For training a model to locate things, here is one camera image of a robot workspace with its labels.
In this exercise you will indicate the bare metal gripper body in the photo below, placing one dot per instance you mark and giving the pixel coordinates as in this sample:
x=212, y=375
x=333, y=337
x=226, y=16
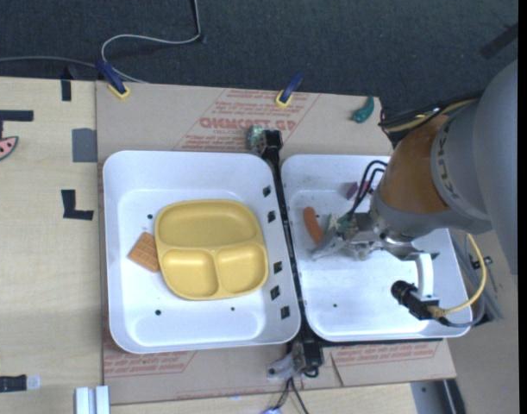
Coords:
x=366, y=235

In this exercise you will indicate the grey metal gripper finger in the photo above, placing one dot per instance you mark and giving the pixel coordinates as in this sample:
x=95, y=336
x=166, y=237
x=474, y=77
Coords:
x=334, y=235
x=328, y=249

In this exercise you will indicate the brown cardboard board red print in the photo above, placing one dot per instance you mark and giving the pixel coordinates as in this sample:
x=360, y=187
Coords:
x=159, y=114

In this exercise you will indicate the black cylinder on white bracket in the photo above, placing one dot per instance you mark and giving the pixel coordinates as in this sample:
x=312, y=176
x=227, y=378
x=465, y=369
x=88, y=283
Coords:
x=424, y=274

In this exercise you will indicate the teal green toy pepper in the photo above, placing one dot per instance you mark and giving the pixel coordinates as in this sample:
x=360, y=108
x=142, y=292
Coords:
x=363, y=111

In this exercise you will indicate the thin black rod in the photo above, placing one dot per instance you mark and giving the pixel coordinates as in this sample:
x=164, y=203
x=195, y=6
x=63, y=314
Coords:
x=289, y=235

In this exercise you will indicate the white plastic tray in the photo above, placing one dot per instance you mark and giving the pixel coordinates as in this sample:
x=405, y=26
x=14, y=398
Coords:
x=358, y=300
x=194, y=326

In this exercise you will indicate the yellow divided plate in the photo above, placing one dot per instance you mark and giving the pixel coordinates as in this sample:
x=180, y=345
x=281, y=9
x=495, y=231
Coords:
x=211, y=248

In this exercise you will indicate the pale star-shaped toy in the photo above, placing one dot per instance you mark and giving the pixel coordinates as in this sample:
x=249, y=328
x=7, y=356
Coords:
x=331, y=221

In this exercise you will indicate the orange waffle biscuit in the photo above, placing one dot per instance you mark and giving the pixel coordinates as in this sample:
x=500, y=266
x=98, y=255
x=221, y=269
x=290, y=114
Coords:
x=143, y=252

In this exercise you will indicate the purple block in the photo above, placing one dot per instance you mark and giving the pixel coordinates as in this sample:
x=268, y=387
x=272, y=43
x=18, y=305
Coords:
x=352, y=190

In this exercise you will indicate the pink watermelon slice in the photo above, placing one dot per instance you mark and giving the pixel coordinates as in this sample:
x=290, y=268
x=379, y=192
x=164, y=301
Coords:
x=0, y=149

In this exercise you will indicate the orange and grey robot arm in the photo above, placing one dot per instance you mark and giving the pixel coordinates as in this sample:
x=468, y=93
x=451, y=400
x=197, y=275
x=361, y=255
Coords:
x=470, y=166

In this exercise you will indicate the orange sausage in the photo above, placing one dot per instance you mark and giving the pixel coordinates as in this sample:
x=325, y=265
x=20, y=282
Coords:
x=312, y=224

